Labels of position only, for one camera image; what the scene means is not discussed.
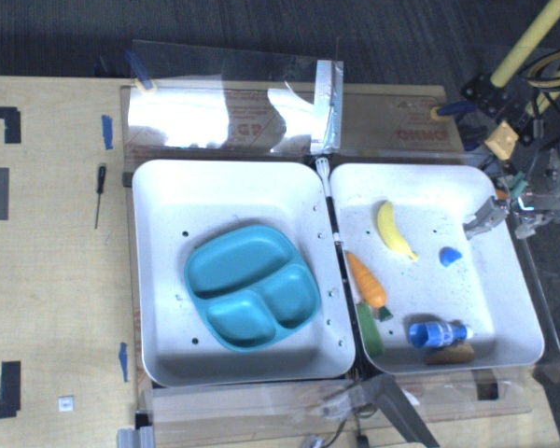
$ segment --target toy banana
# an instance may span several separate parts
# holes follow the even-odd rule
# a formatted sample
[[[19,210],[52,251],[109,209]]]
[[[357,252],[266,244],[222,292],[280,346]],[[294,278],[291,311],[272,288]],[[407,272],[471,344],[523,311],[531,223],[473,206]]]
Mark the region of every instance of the toy banana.
[[[390,201],[383,203],[377,212],[377,229],[390,249],[400,252],[400,254],[405,254],[412,260],[419,259],[419,256],[411,250],[409,243],[407,243],[399,228],[397,228],[394,220],[394,206]]]

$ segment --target blue divided plate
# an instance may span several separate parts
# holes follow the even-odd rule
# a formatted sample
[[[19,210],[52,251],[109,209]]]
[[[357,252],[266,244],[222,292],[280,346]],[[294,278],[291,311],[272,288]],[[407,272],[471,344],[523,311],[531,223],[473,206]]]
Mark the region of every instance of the blue divided plate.
[[[231,350],[285,339],[314,317],[315,279],[296,247],[268,226],[228,232],[196,249],[185,285],[203,322]]]

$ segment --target plastic bottle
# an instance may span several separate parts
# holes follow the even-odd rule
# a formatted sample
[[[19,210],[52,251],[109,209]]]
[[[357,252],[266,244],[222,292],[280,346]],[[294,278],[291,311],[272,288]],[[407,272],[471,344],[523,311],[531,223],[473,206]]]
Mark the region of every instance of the plastic bottle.
[[[457,340],[470,339],[472,335],[469,326],[448,322],[425,322],[409,327],[409,340],[414,348],[445,347]]]

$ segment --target wooden board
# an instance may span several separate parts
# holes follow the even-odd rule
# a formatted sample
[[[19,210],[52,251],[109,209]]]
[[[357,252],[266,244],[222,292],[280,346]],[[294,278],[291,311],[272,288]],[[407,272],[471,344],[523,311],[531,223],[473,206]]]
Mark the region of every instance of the wooden board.
[[[22,124],[21,144],[5,145],[0,121],[0,167],[10,171],[9,219],[0,221],[0,364],[20,360],[22,366],[21,410],[16,418],[0,420],[1,447],[113,447],[117,430],[133,425],[138,398],[132,280],[120,180],[120,89],[126,85],[115,79],[0,77],[0,105],[16,106]],[[112,150],[105,150],[102,115],[113,119]],[[101,162],[107,177],[95,230]],[[128,383],[122,379],[120,343],[128,347]],[[443,446],[560,446],[541,386],[532,379],[528,386],[530,413],[429,428]],[[75,397],[74,411],[59,413],[62,396]],[[369,435],[374,446],[402,443],[392,427]],[[289,448],[301,442],[298,437],[235,446]],[[352,433],[335,446],[353,446]]]

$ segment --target toy carrot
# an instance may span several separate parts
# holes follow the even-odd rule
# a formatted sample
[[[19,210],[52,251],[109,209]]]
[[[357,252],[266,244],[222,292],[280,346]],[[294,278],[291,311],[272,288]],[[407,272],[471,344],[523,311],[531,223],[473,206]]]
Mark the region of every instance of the toy carrot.
[[[365,302],[375,309],[384,307],[387,296],[382,284],[355,254],[347,252],[346,258],[357,282],[358,290]]]

